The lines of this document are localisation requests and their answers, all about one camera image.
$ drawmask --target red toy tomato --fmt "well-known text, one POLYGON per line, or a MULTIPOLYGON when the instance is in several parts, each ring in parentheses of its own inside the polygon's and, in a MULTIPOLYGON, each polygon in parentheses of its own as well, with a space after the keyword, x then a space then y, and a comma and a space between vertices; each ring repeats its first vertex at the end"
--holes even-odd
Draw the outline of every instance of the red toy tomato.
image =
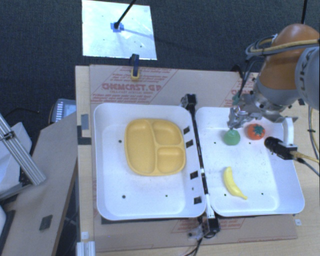
POLYGON ((260 124, 252 123, 247 126, 247 134, 251 140, 260 140, 265 136, 266 130, 260 124))

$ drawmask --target black connector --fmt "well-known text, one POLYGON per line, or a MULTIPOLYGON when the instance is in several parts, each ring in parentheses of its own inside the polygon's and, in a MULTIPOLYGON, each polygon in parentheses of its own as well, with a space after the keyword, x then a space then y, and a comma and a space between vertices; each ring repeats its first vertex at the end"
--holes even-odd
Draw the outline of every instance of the black connector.
POLYGON ((291 154, 291 151, 297 151, 298 149, 298 147, 295 145, 284 145, 282 140, 274 137, 266 138, 264 141, 264 145, 272 153, 275 153, 278 157, 284 160, 292 160, 294 156, 291 154))

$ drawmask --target yellow toy banana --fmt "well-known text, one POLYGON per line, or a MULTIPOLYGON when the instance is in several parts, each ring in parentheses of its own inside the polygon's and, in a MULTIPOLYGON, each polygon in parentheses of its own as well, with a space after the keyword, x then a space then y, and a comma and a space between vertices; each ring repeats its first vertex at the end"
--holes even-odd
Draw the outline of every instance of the yellow toy banana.
POLYGON ((224 170, 224 173, 223 173, 223 180, 224 180, 224 184, 227 188, 227 190, 229 191, 229 193, 233 196, 236 196, 236 197, 241 197, 243 198, 244 200, 247 200, 247 196, 245 196, 240 188, 238 188, 238 186, 236 185, 235 181, 234 181, 234 178, 232 176, 232 169, 231 167, 227 167, 225 170, 224 170))

